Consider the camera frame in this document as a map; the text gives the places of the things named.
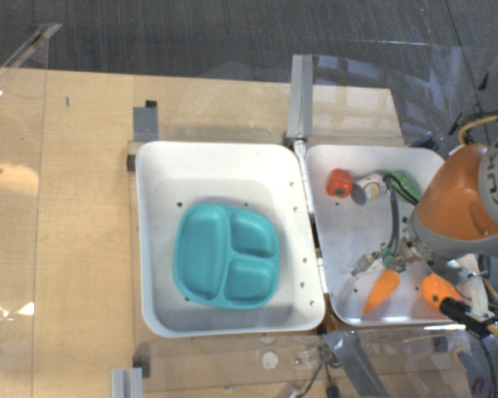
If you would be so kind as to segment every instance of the metal bracket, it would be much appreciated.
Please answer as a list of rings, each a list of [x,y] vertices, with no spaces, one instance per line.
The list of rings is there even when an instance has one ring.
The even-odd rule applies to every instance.
[[[431,257],[426,263],[430,271],[454,286],[459,286],[476,275],[474,271],[469,270],[455,260]]]
[[[146,100],[144,108],[133,108],[133,136],[135,142],[159,140],[159,115],[154,100]]]
[[[285,145],[312,134],[312,103],[314,94],[312,55],[294,55],[291,62],[290,114]]]
[[[389,397],[356,333],[336,331],[323,338],[359,396]]]
[[[142,369],[112,371],[111,398],[143,398]]]
[[[47,45],[50,38],[61,28],[61,24],[43,24],[30,36],[27,41],[15,51],[0,67],[0,90],[6,84],[15,72],[15,68],[20,68],[26,61],[33,64],[33,56]]]

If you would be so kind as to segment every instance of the white plastic tub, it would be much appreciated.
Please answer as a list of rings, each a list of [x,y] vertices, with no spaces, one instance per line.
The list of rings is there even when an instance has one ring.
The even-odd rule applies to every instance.
[[[295,155],[269,144],[153,142],[137,155],[142,305],[165,337],[304,331],[325,303]],[[184,212],[204,202],[256,211],[275,226],[281,248],[273,298],[256,309],[188,301],[173,280],[173,248]]]
[[[408,265],[401,273],[400,285],[389,299],[372,313],[362,314],[365,302],[385,268],[380,261],[375,261],[367,272],[356,277],[352,277],[350,271],[363,253],[378,250],[382,242],[389,240],[389,197],[386,193],[364,206],[355,204],[351,197],[331,197],[326,192],[330,173],[340,168],[348,171],[353,179],[360,179],[372,172],[404,171],[424,192],[442,164],[438,154],[420,148],[319,145],[308,152],[307,166],[330,301],[335,313],[345,322],[372,328],[445,323],[448,319],[427,306],[421,297],[421,281],[429,273],[424,262]],[[402,201],[398,201],[398,206],[401,219],[409,216],[413,209]],[[476,270],[472,255],[459,262]]]

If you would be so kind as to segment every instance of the black cable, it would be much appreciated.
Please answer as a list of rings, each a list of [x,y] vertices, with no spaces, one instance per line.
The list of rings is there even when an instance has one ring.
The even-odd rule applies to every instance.
[[[303,396],[305,396],[310,391],[310,388],[312,387],[312,385],[315,382],[315,378],[317,377],[317,375],[319,374],[319,372],[321,371],[321,369],[325,365],[326,365],[326,363],[322,363],[319,367],[317,367],[317,370],[315,371],[314,375],[312,376],[312,378],[310,380],[310,383],[306,387],[305,391],[302,394],[298,395],[297,398],[302,398]]]
[[[454,21],[454,16],[452,15],[452,10],[450,9],[450,5],[448,4],[448,0],[444,0],[444,2],[445,2],[445,6],[447,7],[448,16],[450,17],[450,22],[452,23],[452,28],[454,29],[454,32],[456,33],[457,44],[461,48],[461,53],[463,55],[463,60],[465,61],[466,69],[468,70],[468,73],[469,73],[469,75],[471,77],[472,87],[474,87],[474,93],[476,94],[476,104],[478,106],[479,112],[477,114],[475,112],[475,116],[477,118],[480,118],[482,116],[482,114],[483,114],[483,107],[481,106],[480,98],[478,96],[478,90],[477,90],[476,82],[474,81],[474,75],[472,74],[471,66],[468,63],[468,60],[467,60],[467,58],[465,56],[465,52],[463,51],[463,44],[461,42],[461,37],[459,36],[459,32],[457,31],[456,22]],[[483,126],[483,129],[485,130],[485,135],[486,135],[486,138],[487,138],[487,143],[491,144],[491,139],[489,138],[489,133],[487,131],[486,124]]]
[[[325,370],[326,370],[326,377],[329,380],[330,386],[333,386],[334,383],[332,382],[332,377],[330,377],[330,372],[329,372],[329,365],[328,363],[325,364]]]
[[[398,219],[398,203],[397,197],[395,195],[395,189],[391,182],[388,182],[386,177],[384,178],[389,190],[389,200],[391,201],[391,238],[388,243],[388,248],[393,254],[396,254],[398,250],[398,237],[400,233],[400,225]]]
[[[388,174],[385,177],[388,177],[392,181],[394,181],[394,182],[397,183],[398,188],[396,190],[397,190],[397,192],[401,192],[400,196],[402,196],[404,199],[406,199],[412,205],[417,205],[418,204],[417,198],[414,195],[412,195],[408,190],[406,190],[406,187],[403,186],[403,184],[400,182],[400,180],[398,180],[398,178],[396,178],[393,174]]]
[[[483,277],[489,279],[491,275],[491,257],[489,255],[478,255],[478,268],[482,273],[486,271]]]
[[[492,398],[496,398],[496,375],[495,375],[495,368],[492,365],[492,360],[491,360],[491,354],[489,353],[489,350],[487,349],[487,346],[481,339],[478,340],[478,343],[481,346],[481,349],[483,350],[483,354],[485,355],[485,358],[487,360],[487,365],[489,366],[489,373],[491,374],[491,385],[492,385],[492,394],[491,391],[489,391],[489,397],[492,396]]]

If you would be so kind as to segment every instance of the transparent plastic sheet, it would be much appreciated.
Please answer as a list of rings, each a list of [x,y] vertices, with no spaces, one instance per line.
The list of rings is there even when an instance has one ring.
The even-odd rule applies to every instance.
[[[426,144],[446,157],[457,146],[454,125],[498,110],[498,81],[493,80],[498,78],[498,55],[410,43],[358,46],[368,55],[363,60],[347,57],[347,51],[314,56],[318,141],[360,142],[368,135],[398,143],[402,138],[402,144]],[[412,61],[419,71],[411,72]],[[333,114],[336,106],[340,112]]]
[[[336,41],[335,49],[333,55],[313,56],[314,131],[309,145],[428,147],[431,141],[431,147],[445,156],[457,145],[456,137],[448,131],[456,121],[476,113],[478,100],[484,110],[498,110],[498,98],[490,98],[486,104],[484,97],[493,91],[498,94],[498,80],[496,87],[491,87],[489,80],[489,88],[476,89],[486,77],[498,79],[498,55],[488,51],[373,41]],[[192,60],[195,55],[179,52],[177,57]],[[247,54],[234,52],[207,63],[201,61],[200,71],[192,78],[184,78],[177,70],[169,72],[174,76],[141,76],[134,81],[134,107],[143,108],[146,100],[156,102],[161,140],[282,143],[291,73],[267,70],[265,62],[265,57],[252,61]],[[147,373],[147,393],[202,396],[206,390],[212,396],[288,396],[288,391],[302,391],[323,361],[317,336],[155,337],[144,326],[138,272],[139,261],[135,259],[134,362]],[[450,352],[437,357],[440,352],[432,351],[435,341],[431,339],[431,335],[452,335],[467,344],[472,338],[466,333],[440,330],[433,334],[421,328],[365,331],[359,333],[362,346],[362,335],[373,343],[378,334],[383,345],[367,346],[365,352],[369,359],[382,356],[374,358],[373,367],[391,396],[420,396],[441,390],[447,396],[468,396],[466,368],[454,362]],[[404,337],[415,337],[416,342],[405,347]],[[380,347],[382,354],[376,351]],[[278,357],[272,368],[264,362],[269,351],[275,354],[267,354],[272,366]],[[418,360],[410,357],[414,353]],[[389,355],[394,356],[394,362],[385,366]],[[341,395],[359,396],[343,369],[335,370]],[[325,378],[325,371],[318,373],[308,396],[324,395]]]
[[[458,326],[177,344],[144,344],[146,394],[289,398],[311,384],[308,397],[326,396],[330,385],[351,398],[498,396],[498,342],[480,343]]]
[[[58,28],[39,27],[0,68],[0,397],[32,396],[46,64]]]
[[[498,111],[498,53],[389,41],[332,43],[332,54],[313,54],[312,143],[369,138],[426,145],[445,157],[457,146],[456,135],[449,134],[455,124]],[[318,46],[307,39],[302,49],[312,47]],[[197,64],[192,79],[167,62],[169,76],[144,76],[135,83],[134,106],[159,102],[163,139],[281,143],[293,55],[230,51],[214,56],[196,61],[192,52],[179,51],[174,66]],[[269,67],[268,59],[274,61]],[[489,129],[493,136],[494,128]]]

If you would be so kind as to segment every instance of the orange object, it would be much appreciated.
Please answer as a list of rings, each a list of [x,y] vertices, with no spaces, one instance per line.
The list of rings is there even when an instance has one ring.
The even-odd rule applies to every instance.
[[[385,301],[400,284],[400,274],[393,269],[383,272],[373,287],[364,307],[364,314],[370,313]]]
[[[352,192],[354,183],[350,174],[342,169],[335,169],[330,174],[326,192],[331,196],[347,197]]]
[[[417,217],[425,227],[458,240],[479,240],[498,233],[478,187],[478,170],[486,150],[486,146],[469,144],[439,169],[417,205]]]
[[[461,296],[456,289],[434,273],[422,279],[421,293],[427,304],[437,311],[439,311],[444,298],[454,298],[456,301],[461,301]]]

